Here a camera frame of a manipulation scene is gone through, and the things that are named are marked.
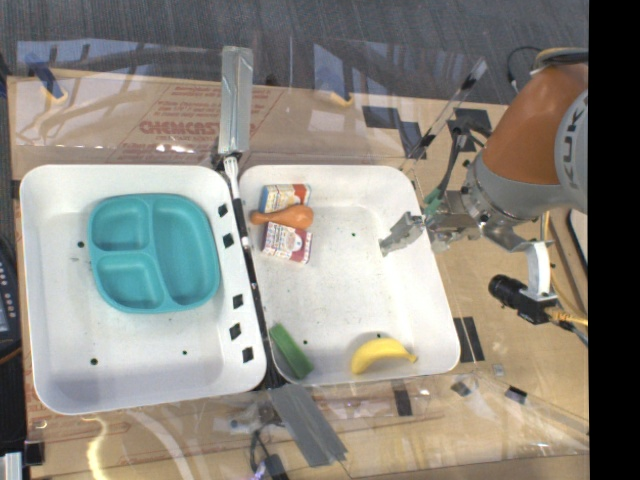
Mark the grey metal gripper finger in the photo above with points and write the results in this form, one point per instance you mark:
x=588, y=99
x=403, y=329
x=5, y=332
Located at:
x=402, y=233

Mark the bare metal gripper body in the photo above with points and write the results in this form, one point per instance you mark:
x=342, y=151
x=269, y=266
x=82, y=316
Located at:
x=457, y=218

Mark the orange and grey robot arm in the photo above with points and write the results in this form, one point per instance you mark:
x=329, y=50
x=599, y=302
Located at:
x=530, y=133

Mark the white plastic tray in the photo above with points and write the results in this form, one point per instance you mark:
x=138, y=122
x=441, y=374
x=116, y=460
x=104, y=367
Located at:
x=360, y=293
x=150, y=358

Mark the orange toy chicken drumstick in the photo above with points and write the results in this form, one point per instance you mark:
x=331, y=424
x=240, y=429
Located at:
x=292, y=216

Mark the small white and red carton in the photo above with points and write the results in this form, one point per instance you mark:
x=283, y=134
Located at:
x=285, y=242

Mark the yellow banana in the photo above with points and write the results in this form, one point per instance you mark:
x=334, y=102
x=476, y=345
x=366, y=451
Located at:
x=377, y=352

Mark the small carton with orange side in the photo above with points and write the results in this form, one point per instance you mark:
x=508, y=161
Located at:
x=280, y=197

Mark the brown cardboard board red print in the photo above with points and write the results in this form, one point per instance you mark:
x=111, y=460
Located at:
x=520, y=358

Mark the green rectangular block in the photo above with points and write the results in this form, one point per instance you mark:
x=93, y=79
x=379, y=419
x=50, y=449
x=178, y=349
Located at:
x=291, y=352

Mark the teal divided plate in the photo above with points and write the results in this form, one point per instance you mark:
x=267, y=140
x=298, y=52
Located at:
x=185, y=248

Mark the black cylinder on white bracket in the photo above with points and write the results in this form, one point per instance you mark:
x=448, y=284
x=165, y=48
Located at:
x=520, y=295

